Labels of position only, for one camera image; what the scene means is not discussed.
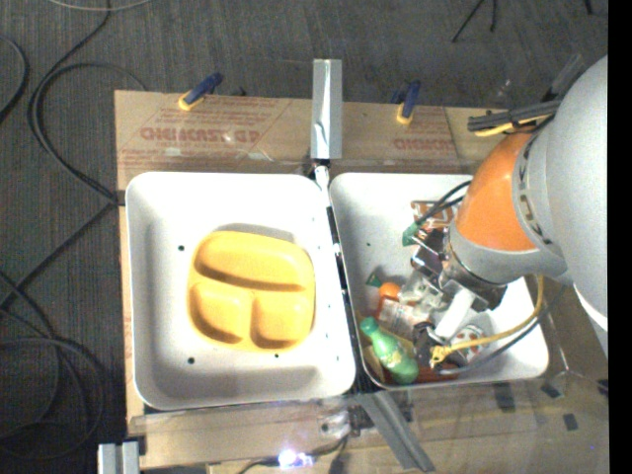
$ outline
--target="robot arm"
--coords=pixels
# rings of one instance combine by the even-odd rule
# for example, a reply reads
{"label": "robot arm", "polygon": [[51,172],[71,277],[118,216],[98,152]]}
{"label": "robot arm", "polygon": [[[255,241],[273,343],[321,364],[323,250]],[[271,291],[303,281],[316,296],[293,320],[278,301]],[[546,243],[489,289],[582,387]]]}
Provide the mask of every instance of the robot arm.
{"label": "robot arm", "polygon": [[529,274],[573,285],[607,356],[606,156],[607,57],[550,122],[509,135],[483,162],[436,249],[440,291],[467,290],[480,310]]}

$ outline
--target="green plastic bottle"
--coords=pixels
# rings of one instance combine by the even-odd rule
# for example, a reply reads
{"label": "green plastic bottle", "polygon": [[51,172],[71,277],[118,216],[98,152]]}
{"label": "green plastic bottle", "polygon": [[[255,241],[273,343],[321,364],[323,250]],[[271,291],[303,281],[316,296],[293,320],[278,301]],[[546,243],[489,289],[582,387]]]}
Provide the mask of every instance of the green plastic bottle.
{"label": "green plastic bottle", "polygon": [[369,316],[359,324],[360,329],[371,339],[373,350],[380,363],[397,384],[410,384],[419,375],[417,362],[406,353],[404,347],[392,335],[384,332],[375,318]]}

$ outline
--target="yellow plastic object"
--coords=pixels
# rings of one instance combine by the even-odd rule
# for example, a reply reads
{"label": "yellow plastic object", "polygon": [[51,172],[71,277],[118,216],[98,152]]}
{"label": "yellow plastic object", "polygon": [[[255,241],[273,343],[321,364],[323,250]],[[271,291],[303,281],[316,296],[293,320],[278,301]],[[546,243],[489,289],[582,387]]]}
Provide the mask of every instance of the yellow plastic object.
{"label": "yellow plastic object", "polygon": [[192,260],[188,305],[197,330],[212,342],[251,352],[288,350],[311,331],[314,268],[291,242],[212,232]]}
{"label": "yellow plastic object", "polygon": [[399,109],[397,110],[397,122],[401,124],[410,124],[413,120],[413,113],[411,113],[408,117],[404,116],[404,104],[399,105]]}
{"label": "yellow plastic object", "polygon": [[191,102],[190,104],[187,104],[187,101],[185,100],[185,98],[189,95],[190,92],[191,91],[188,91],[187,93],[185,93],[184,95],[181,95],[178,98],[178,106],[183,111],[190,111],[196,105],[201,104],[201,101],[204,100],[204,97],[199,97],[197,100]]}

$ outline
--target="blue clamp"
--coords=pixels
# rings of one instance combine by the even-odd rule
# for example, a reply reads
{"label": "blue clamp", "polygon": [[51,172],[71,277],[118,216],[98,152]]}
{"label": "blue clamp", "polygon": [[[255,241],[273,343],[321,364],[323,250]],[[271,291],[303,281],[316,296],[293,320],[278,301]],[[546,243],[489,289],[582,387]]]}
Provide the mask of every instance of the blue clamp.
{"label": "blue clamp", "polygon": [[219,72],[215,72],[206,77],[206,79],[178,99],[180,109],[190,111],[203,100],[204,95],[213,93],[215,88],[219,86],[223,80],[224,77]]}
{"label": "blue clamp", "polygon": [[402,124],[408,124],[413,120],[413,108],[417,103],[421,86],[421,81],[413,81],[404,84],[393,94],[391,104],[399,104],[397,120]]}

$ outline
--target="cardboard sheet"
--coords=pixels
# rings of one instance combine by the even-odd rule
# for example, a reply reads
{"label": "cardboard sheet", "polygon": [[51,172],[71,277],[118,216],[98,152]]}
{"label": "cardboard sheet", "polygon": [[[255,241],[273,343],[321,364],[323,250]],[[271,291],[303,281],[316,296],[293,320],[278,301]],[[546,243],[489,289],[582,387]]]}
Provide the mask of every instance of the cardboard sheet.
{"label": "cardboard sheet", "polygon": [[[147,171],[292,173],[309,167],[311,100],[209,95],[192,111],[180,94],[116,91],[118,188]],[[343,159],[349,171],[462,172],[444,108],[344,103]]]}

